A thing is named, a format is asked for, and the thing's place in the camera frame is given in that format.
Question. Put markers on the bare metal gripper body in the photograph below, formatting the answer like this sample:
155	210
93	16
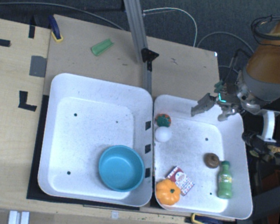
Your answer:
247	102

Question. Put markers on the orange toy pumpkin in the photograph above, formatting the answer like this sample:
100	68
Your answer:
168	192

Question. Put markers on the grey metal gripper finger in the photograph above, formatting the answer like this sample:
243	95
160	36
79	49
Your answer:
204	104
226	114

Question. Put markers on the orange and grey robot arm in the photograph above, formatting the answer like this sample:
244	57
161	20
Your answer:
267	63

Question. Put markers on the blue bowl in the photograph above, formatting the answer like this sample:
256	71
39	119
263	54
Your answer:
120	167

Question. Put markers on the white ball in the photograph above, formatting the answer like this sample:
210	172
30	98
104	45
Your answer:
163	134

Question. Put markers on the brown round toy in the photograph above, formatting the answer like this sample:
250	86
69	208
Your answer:
211	160

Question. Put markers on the green and orange toy vegetable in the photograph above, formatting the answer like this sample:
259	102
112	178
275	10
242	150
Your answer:
163	120

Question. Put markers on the green bottle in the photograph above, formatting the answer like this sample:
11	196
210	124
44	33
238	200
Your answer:
225	183

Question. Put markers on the green wedge block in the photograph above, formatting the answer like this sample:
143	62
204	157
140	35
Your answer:
101	47

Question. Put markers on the red and white carton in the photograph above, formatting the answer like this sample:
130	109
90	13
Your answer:
180	180

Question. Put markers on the black cylinder on white bracket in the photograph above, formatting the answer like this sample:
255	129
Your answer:
268	124

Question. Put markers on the white plastic tray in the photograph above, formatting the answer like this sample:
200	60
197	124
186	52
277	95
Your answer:
85	139
192	148

